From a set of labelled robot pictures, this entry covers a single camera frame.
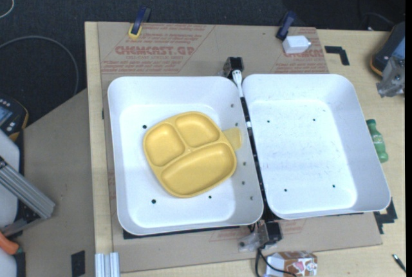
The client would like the green plastic bottle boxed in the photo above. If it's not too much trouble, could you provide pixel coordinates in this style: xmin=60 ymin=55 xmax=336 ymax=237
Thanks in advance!
xmin=365 ymin=119 xmax=389 ymax=164

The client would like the white plastic tray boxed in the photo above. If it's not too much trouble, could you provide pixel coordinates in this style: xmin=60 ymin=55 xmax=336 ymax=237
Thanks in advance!
xmin=241 ymin=73 xmax=392 ymax=221
xmin=107 ymin=75 xmax=265 ymax=236

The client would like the thin black and white rod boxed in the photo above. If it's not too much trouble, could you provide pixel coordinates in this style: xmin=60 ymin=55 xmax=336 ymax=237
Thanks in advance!
xmin=232 ymin=70 xmax=268 ymax=222

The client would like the black pen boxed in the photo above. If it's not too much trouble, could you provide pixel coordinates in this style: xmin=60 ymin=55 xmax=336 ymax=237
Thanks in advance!
xmin=391 ymin=253 xmax=407 ymax=273

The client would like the brown cardboard board red print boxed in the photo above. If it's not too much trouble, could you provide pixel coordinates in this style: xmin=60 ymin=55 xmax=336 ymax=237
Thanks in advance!
xmin=97 ymin=21 xmax=384 ymax=273

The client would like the brown and white carton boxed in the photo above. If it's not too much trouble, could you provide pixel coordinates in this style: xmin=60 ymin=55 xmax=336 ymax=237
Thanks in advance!
xmin=264 ymin=251 xmax=319 ymax=277

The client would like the yellow divided plate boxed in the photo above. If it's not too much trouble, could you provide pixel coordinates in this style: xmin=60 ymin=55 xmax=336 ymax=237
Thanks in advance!
xmin=142 ymin=111 xmax=238 ymax=199

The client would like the black block with thin wires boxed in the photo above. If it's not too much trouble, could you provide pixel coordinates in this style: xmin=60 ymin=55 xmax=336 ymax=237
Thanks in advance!
xmin=238 ymin=220 xmax=284 ymax=253
xmin=221 ymin=56 xmax=245 ymax=77

